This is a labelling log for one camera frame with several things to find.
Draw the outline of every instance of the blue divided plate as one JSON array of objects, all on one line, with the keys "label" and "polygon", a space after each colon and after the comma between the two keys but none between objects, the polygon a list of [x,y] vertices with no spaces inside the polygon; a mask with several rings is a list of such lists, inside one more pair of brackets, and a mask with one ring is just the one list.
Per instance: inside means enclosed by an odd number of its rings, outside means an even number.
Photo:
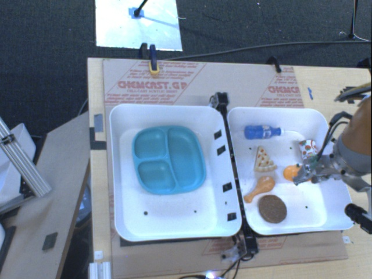
[{"label": "blue divided plate", "polygon": [[186,127],[144,129],[133,139],[132,154],[138,181],[148,192],[189,192],[205,180],[202,148],[196,135]]}]

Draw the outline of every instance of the cardboard board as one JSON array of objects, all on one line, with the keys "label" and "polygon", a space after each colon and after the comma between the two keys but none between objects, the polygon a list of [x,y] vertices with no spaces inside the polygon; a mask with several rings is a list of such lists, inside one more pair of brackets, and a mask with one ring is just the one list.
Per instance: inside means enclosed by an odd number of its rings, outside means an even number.
[{"label": "cardboard board", "polygon": [[[150,75],[145,60],[103,60],[106,129],[109,113],[120,103],[208,105],[215,92],[228,92],[230,104],[302,108],[302,96],[293,67],[278,74],[267,65],[201,62],[159,62],[160,73]],[[113,185],[110,144],[107,144],[113,278],[132,278],[223,270],[221,252],[231,238],[169,241],[149,244],[120,243],[113,224]],[[259,253],[241,267],[272,266],[346,259],[339,231],[281,235],[258,239]]]}]

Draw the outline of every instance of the toy chicken drumstick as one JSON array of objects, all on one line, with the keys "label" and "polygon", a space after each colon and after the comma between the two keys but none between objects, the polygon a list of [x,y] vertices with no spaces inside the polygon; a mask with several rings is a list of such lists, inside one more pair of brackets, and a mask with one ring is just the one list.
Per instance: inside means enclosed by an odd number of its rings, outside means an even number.
[{"label": "toy chicken drumstick", "polygon": [[250,194],[247,194],[247,195],[244,196],[244,200],[247,203],[251,203],[253,201],[253,198],[257,194],[269,192],[269,191],[273,190],[274,186],[275,186],[275,181],[272,177],[263,176],[263,177],[259,178],[255,189]]}]

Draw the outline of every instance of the brown cookie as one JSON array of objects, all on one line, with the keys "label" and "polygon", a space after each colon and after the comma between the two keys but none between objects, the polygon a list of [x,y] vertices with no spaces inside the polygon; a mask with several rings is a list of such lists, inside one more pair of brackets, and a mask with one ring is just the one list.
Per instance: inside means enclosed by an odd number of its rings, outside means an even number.
[{"label": "brown cookie", "polygon": [[285,203],[275,195],[265,195],[258,201],[258,209],[264,220],[270,223],[282,222],[287,216]]}]

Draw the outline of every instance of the wooden table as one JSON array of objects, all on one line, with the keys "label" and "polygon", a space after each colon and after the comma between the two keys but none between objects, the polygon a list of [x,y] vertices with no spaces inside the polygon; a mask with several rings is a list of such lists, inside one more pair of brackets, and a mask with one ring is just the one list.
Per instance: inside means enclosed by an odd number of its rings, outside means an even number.
[{"label": "wooden table", "polygon": [[[103,85],[103,59],[88,60],[88,88],[90,107],[90,128],[94,129],[95,116],[103,113],[105,121],[104,85]],[[252,66],[255,69],[267,67],[263,65]],[[329,67],[293,67],[298,87],[302,96],[304,107],[316,109],[329,121],[332,116],[345,110],[354,113],[356,105],[346,102],[334,102],[340,90],[346,86],[357,86],[371,81],[371,75],[366,69],[343,69]],[[106,141],[106,128],[102,131],[93,131],[94,143]],[[108,165],[107,153],[99,147],[91,150],[92,175],[92,219],[93,219],[93,247],[95,262],[112,261],[112,245],[110,239],[110,212],[108,194]],[[371,182],[370,175],[366,181]],[[367,197],[350,189],[355,204],[366,208]],[[349,258],[347,260],[333,260],[327,262],[289,264],[270,267],[254,267],[241,269],[237,278],[370,278],[372,267],[372,237],[354,226],[344,231],[343,236],[350,239],[346,245]],[[180,274],[150,278],[176,279]]]}]

